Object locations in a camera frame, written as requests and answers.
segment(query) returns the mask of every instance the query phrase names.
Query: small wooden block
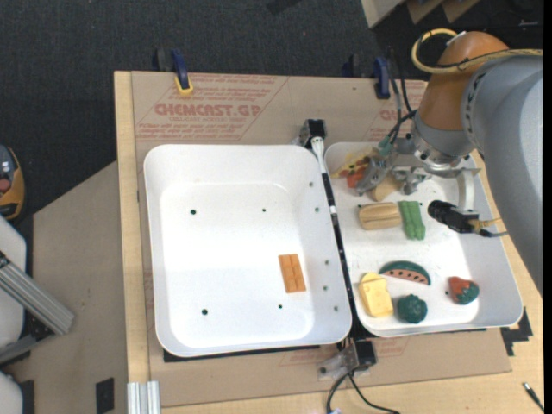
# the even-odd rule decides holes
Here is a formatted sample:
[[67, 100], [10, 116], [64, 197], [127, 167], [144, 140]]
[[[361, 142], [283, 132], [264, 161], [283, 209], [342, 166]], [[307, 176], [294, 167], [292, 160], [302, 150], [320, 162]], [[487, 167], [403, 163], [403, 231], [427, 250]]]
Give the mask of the small wooden block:
[[306, 292], [299, 257], [296, 254], [281, 254], [278, 260], [284, 278], [285, 292]]

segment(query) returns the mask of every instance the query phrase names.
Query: black carpet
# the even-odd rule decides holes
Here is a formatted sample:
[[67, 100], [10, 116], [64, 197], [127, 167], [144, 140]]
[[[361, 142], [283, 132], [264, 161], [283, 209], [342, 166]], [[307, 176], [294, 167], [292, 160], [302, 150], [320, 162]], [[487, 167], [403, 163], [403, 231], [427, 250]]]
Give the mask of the black carpet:
[[33, 214], [116, 159], [113, 71], [151, 70], [178, 47], [191, 72], [339, 77], [358, 54], [370, 76], [391, 46], [407, 78], [432, 28], [484, 29], [543, 48], [543, 0], [482, 0], [452, 25], [441, 8], [414, 25], [398, 6], [375, 28], [361, 0], [0, 0], [0, 143], [16, 152]]

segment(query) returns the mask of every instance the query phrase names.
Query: black connector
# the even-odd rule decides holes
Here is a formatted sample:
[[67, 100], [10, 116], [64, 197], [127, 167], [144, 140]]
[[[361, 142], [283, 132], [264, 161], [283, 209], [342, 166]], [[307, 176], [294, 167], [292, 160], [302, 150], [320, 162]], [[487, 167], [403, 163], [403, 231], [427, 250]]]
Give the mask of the black connector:
[[357, 369], [365, 370], [378, 363], [372, 341], [368, 339], [354, 339], [356, 355], [359, 360]]
[[311, 140], [315, 136], [319, 136], [324, 139], [326, 137], [326, 123], [324, 120], [318, 119], [308, 119], [303, 123], [303, 127], [299, 132], [299, 144], [304, 147], [311, 149]]
[[469, 221], [480, 217], [479, 213], [472, 210], [462, 211], [451, 203], [438, 200], [428, 206], [428, 214], [458, 233], [473, 233], [474, 227]]

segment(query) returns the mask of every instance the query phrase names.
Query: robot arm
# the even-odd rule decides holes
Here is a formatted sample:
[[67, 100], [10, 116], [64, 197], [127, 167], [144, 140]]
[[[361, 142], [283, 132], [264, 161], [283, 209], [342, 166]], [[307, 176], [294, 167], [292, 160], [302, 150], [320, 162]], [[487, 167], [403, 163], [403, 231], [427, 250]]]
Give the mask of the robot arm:
[[[452, 40], [434, 67], [417, 59], [432, 35]], [[410, 173], [453, 177], [461, 160], [477, 149], [502, 220], [541, 295], [543, 294], [543, 51], [511, 50], [482, 32], [437, 29], [412, 48], [414, 64], [432, 76], [412, 130], [377, 160], [397, 169], [398, 155], [411, 158]], [[371, 170], [357, 191], [377, 186]], [[403, 193], [416, 189], [417, 175]]]

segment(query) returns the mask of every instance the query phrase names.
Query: toy food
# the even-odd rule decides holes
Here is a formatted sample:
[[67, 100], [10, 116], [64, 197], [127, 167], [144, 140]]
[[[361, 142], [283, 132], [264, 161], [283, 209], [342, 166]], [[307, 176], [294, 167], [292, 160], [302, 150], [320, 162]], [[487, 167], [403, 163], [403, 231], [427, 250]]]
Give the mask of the toy food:
[[406, 237], [422, 241], [425, 238], [425, 226], [418, 201], [398, 201], [398, 209], [403, 217]]
[[356, 172], [347, 175], [347, 187], [349, 189], [354, 189], [356, 183], [358, 183], [362, 178], [364, 178], [364, 172], [366, 171], [365, 167], [359, 168]]
[[375, 154], [377, 154], [377, 150], [368, 147], [356, 154], [347, 155], [345, 162], [335, 172], [331, 173], [330, 177], [346, 178], [349, 175], [354, 175], [358, 171], [366, 170], [370, 163], [370, 158]]
[[376, 203], [379, 203], [394, 191], [400, 191], [403, 184], [403, 181], [399, 181], [392, 174], [388, 173], [378, 185], [368, 191], [368, 196]]
[[480, 288], [475, 282], [458, 276], [448, 278], [448, 286], [452, 300], [460, 305], [473, 302], [480, 294]]
[[428, 305], [414, 294], [398, 300], [397, 316], [408, 323], [420, 323], [428, 314]]
[[285, 292], [306, 292], [299, 257], [296, 254], [281, 254], [278, 260], [284, 278]]
[[409, 260], [388, 262], [379, 270], [379, 274], [431, 285], [430, 275], [425, 268]]
[[387, 281], [377, 273], [366, 273], [359, 285], [364, 309], [372, 317], [393, 314], [391, 295], [387, 291]]
[[364, 205], [359, 210], [359, 219], [364, 230], [389, 229], [402, 222], [395, 203]]

